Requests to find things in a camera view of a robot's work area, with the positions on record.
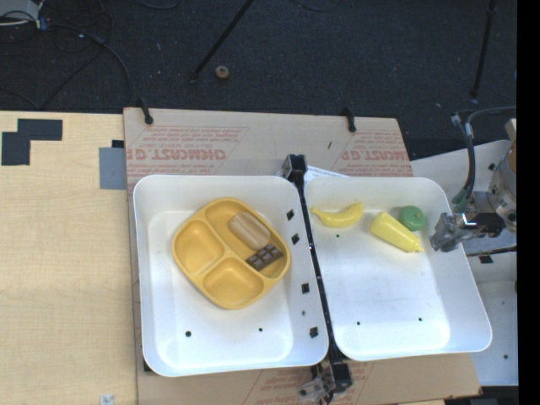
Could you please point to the tan hot dog bun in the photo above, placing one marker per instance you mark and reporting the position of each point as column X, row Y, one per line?
column 250, row 230

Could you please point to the green round can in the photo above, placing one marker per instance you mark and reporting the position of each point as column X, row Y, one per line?
column 412, row 217

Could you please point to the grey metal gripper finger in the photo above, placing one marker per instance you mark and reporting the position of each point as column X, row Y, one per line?
column 451, row 221
column 443, row 239

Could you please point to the white plastic tray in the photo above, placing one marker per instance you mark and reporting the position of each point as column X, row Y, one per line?
column 392, row 293
column 219, row 340

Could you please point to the yellow squeeze bottle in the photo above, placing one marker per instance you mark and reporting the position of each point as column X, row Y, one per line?
column 394, row 231

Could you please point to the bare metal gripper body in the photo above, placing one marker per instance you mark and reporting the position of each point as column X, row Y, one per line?
column 489, row 222

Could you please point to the brown doughnut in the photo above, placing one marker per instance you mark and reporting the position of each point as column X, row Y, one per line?
column 222, row 72

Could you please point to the white paper sheet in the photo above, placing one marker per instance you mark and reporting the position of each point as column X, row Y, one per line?
column 325, row 172

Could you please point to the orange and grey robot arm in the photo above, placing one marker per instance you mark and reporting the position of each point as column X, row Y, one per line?
column 511, row 158

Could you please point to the yellow divided plate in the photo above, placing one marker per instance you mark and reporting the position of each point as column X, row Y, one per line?
column 198, row 247

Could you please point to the yellow banana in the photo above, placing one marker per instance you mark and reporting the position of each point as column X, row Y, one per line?
column 339, row 218

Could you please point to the brown chocolate bar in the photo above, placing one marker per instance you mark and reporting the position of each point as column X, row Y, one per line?
column 265, row 257

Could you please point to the brown cardboard board red print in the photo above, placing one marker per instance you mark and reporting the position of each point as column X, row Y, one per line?
column 261, row 142

